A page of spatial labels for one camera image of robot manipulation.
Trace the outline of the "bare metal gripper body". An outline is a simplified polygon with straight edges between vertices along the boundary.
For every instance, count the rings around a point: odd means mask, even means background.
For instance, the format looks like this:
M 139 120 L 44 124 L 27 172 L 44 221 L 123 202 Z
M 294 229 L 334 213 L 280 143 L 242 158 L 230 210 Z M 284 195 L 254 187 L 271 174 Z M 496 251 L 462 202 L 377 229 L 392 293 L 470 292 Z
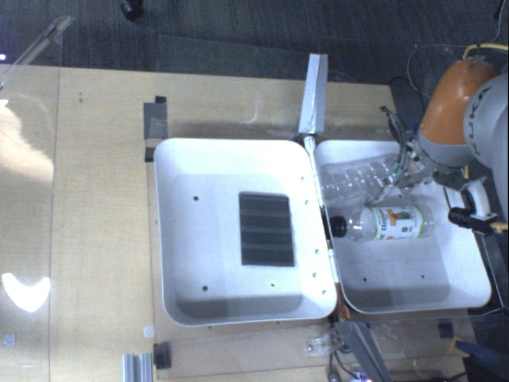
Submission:
M 400 163 L 401 177 L 398 180 L 400 189 L 410 189 L 421 183 L 429 183 L 433 179 L 434 161 L 430 151 L 420 141 L 406 142 L 402 148 Z

